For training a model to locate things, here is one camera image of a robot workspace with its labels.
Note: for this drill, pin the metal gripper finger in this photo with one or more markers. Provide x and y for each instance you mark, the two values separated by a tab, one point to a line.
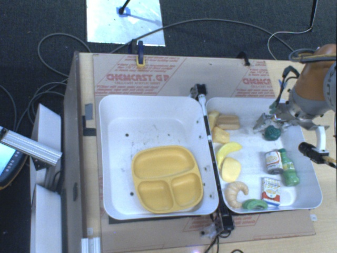
286	126
261	124

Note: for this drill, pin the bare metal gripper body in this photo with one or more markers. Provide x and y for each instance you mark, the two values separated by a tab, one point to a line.
288	115

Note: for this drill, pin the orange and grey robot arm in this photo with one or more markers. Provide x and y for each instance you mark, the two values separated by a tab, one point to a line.
313	80

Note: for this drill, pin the green broccoli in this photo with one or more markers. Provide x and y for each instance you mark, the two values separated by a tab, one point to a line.
272	133

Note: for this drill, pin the white plastic tray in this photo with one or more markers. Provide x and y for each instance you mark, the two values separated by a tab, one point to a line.
118	154
252	154

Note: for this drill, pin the tan bread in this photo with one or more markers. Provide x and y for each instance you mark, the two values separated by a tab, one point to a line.
228	122

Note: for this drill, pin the small white and orange can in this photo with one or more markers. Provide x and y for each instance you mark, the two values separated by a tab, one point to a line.
273	162

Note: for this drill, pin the yellow cheese wedge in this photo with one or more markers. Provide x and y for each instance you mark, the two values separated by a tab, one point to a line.
220	135

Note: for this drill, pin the yellow banana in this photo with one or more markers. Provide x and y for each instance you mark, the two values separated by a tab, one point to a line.
226	149

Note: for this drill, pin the green bottle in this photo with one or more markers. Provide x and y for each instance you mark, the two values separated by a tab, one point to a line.
289	171

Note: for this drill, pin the pale yellow toy chunk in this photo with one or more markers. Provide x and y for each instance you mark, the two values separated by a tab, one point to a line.
212	118

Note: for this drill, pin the thin black and white rod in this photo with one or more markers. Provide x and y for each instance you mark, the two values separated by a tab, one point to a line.
208	130

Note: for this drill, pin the yellow lemon half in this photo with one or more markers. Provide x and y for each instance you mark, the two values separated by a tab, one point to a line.
231	169

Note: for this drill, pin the red and white carton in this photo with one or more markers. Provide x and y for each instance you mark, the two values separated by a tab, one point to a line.
271	191

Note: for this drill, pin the beige croissant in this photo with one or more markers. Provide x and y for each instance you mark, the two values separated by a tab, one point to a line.
231	194

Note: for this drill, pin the green pea pod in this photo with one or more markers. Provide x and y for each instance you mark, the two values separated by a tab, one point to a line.
251	204

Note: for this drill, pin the brown cardboard board red print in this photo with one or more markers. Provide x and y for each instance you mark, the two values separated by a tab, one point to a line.
168	74

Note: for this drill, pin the yellow divided plate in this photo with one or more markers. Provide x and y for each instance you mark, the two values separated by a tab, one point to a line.
163	165

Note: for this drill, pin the black cylinder on white bracket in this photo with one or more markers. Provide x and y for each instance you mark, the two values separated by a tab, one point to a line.
313	151

